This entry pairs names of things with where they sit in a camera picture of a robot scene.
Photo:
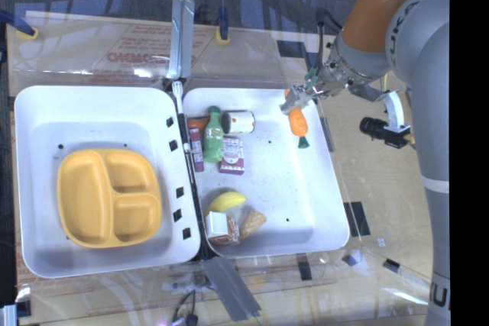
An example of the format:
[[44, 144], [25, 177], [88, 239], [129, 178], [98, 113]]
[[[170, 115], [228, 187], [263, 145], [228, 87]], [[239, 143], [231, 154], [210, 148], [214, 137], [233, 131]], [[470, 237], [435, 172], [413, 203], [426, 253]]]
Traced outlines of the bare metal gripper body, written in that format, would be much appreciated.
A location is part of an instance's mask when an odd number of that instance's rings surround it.
[[314, 97], [334, 96], [343, 89], [360, 98], [378, 98], [370, 84], [379, 79], [379, 53], [357, 50], [346, 43], [334, 43], [328, 59], [312, 68], [306, 77], [307, 93]]

